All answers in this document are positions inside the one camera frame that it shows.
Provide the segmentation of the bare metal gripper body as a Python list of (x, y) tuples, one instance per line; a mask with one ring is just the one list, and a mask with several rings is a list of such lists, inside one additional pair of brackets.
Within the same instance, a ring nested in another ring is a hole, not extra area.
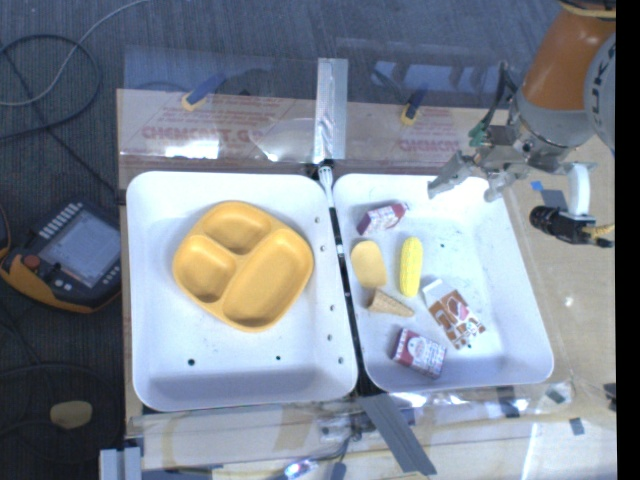
[(550, 142), (524, 125), (490, 125), (474, 160), (489, 173), (520, 175), (530, 169), (556, 173), (570, 152), (569, 147)]

